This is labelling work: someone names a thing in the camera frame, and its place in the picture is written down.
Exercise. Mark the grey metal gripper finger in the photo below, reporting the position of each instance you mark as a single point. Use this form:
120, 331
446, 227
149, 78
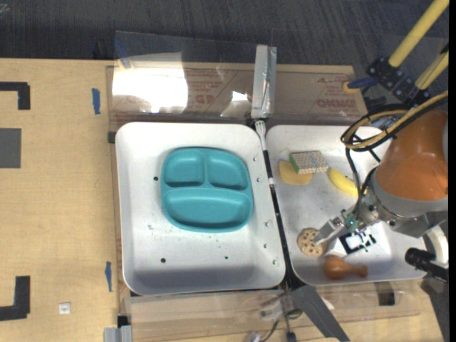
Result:
323, 234

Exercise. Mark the tan chocolate chip biscuit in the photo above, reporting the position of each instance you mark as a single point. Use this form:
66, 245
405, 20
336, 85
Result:
306, 242

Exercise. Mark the teal divided plate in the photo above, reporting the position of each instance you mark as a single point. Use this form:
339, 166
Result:
206, 205

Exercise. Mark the black cylinder on white bracket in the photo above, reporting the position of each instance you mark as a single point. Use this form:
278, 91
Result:
422, 259

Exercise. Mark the yellow banana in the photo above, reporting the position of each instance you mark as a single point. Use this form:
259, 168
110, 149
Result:
342, 183

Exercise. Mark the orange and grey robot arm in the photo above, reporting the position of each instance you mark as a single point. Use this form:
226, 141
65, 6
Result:
413, 162

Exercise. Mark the brown cardboard board, red print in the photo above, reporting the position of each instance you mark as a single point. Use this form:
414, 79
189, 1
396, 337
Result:
313, 94

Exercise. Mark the green and yellow patterned carton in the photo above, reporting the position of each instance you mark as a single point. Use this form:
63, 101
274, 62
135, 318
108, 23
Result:
309, 161

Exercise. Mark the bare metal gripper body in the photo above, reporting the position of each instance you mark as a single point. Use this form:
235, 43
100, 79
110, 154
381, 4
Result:
351, 221

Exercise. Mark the brown chicken drumstick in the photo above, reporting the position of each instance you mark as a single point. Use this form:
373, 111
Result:
336, 267

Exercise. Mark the yellow bread slice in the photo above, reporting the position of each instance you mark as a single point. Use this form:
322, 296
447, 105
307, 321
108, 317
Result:
290, 178

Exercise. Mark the white plastic tray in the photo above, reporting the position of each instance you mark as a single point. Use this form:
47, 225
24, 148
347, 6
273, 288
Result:
317, 208
142, 191

